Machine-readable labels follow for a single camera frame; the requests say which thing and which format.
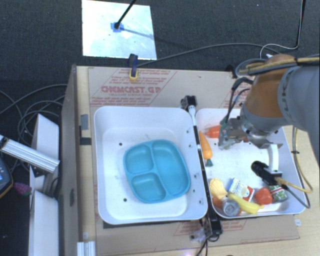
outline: dark floor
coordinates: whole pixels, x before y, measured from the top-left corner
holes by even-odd
[[[115,0],[129,3],[129,0]],[[275,43],[294,47],[301,0],[139,0],[150,5],[158,58],[223,43]],[[306,1],[300,46],[296,57],[319,53],[320,1]],[[228,65],[258,58],[259,47],[224,46],[155,62],[146,67],[223,71]],[[274,47],[288,53],[287,50]],[[81,0],[0,1],[0,91],[14,101],[47,85],[68,81],[72,64],[125,67],[126,59],[82,56]],[[24,112],[31,104],[53,100],[63,87],[28,96],[19,102]],[[17,110],[0,94],[0,134],[18,139]],[[52,111],[59,113],[57,106]],[[5,157],[11,168],[14,161]],[[13,173],[15,182],[28,183],[23,168]],[[0,199],[0,254],[28,254],[29,199],[13,189]]]

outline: black pole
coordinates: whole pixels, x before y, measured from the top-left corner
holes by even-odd
[[[121,18],[118,20],[117,23],[114,24],[114,28],[115,28],[116,30],[119,29],[119,26],[120,26],[121,21],[124,19],[124,17],[125,17],[125,16],[127,15],[127,13],[130,11],[131,7],[135,4],[136,1],[137,1],[137,0],[133,0],[133,1],[129,4],[128,8],[125,10],[125,12],[124,12],[123,15],[121,16]]]

